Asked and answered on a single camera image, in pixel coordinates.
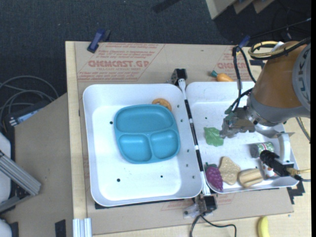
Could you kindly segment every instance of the wooden table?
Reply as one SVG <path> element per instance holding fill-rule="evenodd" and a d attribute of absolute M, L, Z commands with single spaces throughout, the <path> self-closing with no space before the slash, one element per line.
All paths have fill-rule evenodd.
<path fill-rule="evenodd" d="M 73 210 L 75 219 L 84 219 L 88 217 L 86 207 L 86 194 L 84 184 L 80 119 L 78 115 L 78 81 L 76 70 L 76 52 L 75 42 L 66 42 L 66 60 L 67 60 L 67 86 L 68 86 L 68 107 L 69 107 L 69 125 L 70 125 L 70 146 L 71 146 L 71 165 L 72 165 L 72 188 L 73 188 Z M 304 119 L 307 127 L 310 127 L 310 119 Z M 295 131 L 291 137 L 291 146 L 300 169 L 310 168 L 311 165 L 311 147 L 300 130 L 295 119 L 291 119 L 285 126 L 287 131 Z M 295 197 L 294 213 L 270 215 L 269 228 L 271 236 L 311 236 L 311 184 L 304 183 L 305 192 L 301 197 Z M 258 201 L 258 206 L 265 206 Z M 238 236 L 257 236 L 257 222 L 259 217 L 236 219 L 217 224 L 235 224 Z M 99 236 L 188 236 L 191 225 L 181 225 L 175 227 L 156 228 L 147 230 L 138 230 L 123 233 L 112 233 Z M 218 229 L 210 227 L 207 224 L 197 224 L 194 230 L 194 236 L 233 236 L 232 228 Z"/>

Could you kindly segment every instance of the orange toy vegetable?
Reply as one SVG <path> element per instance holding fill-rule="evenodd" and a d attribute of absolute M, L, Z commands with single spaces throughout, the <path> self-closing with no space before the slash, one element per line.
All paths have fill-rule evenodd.
<path fill-rule="evenodd" d="M 232 78 L 230 78 L 227 74 L 225 73 L 216 73 L 215 70 L 212 71 L 211 73 L 212 77 L 216 77 L 217 81 L 234 81 Z"/>

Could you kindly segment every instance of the blue divided tray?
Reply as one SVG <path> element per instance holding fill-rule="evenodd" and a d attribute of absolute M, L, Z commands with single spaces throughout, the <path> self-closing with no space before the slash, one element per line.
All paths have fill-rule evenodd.
<path fill-rule="evenodd" d="M 165 106 L 122 108 L 115 115 L 114 130 L 120 153 L 131 163 L 168 160 L 180 150 L 176 121 Z"/>

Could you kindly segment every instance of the toy donut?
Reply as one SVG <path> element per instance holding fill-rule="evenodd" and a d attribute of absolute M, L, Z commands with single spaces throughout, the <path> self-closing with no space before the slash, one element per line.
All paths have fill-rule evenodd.
<path fill-rule="evenodd" d="M 170 111 L 172 111 L 172 107 L 171 107 L 170 103 L 169 103 L 167 100 L 163 99 L 163 98 L 156 98 L 156 99 L 152 102 L 152 104 L 160 104 L 160 105 L 163 105 L 163 106 L 167 107 Z"/>

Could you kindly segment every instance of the yellow banana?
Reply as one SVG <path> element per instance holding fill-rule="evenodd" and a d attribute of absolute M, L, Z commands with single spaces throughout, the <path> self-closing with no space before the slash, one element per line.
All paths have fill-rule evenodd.
<path fill-rule="evenodd" d="M 259 237 L 270 237 L 269 227 L 268 227 L 268 218 L 267 216 L 263 216 L 259 219 L 258 222 L 258 234 Z"/>

